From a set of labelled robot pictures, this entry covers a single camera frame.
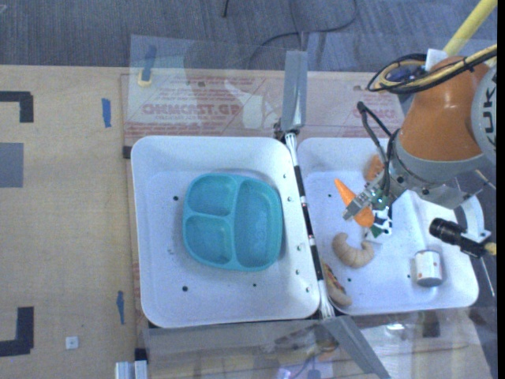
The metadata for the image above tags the orange toy food piece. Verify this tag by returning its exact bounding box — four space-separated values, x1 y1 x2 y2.
365 154 386 182

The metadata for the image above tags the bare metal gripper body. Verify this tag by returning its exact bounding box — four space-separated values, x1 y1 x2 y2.
353 159 477 213

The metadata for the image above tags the pizza slice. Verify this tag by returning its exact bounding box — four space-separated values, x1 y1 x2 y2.
321 262 353 307

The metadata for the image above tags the black cylinder on white bracket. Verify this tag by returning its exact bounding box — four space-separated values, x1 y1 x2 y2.
428 193 493 259

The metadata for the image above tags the black white green carton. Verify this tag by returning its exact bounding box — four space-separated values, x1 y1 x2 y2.
365 205 394 244

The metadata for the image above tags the small white can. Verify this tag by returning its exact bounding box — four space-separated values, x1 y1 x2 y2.
412 250 443 287

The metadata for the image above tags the white plastic tray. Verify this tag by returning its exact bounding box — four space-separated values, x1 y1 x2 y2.
296 137 481 317
129 134 321 329

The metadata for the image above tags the orange carrot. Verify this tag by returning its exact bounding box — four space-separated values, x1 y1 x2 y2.
334 178 376 228

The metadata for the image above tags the tan croissant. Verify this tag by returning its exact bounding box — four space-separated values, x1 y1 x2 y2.
331 231 376 269

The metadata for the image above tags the blue divided plate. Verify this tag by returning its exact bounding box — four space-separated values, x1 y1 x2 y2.
181 172 285 272

